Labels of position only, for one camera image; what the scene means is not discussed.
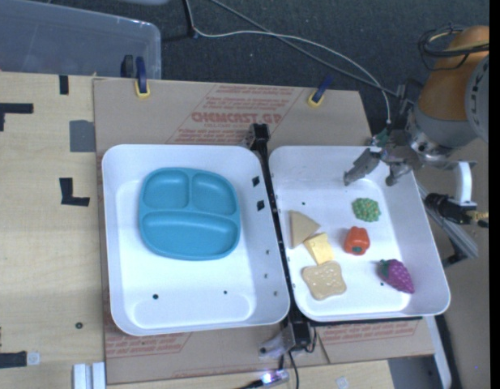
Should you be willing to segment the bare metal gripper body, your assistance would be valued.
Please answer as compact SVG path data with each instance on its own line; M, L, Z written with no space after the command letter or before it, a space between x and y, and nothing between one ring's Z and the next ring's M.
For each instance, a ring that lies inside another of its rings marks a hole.
M415 130L388 130L378 134L381 160L391 170L417 170L423 166L450 169L453 150L434 142L423 132Z

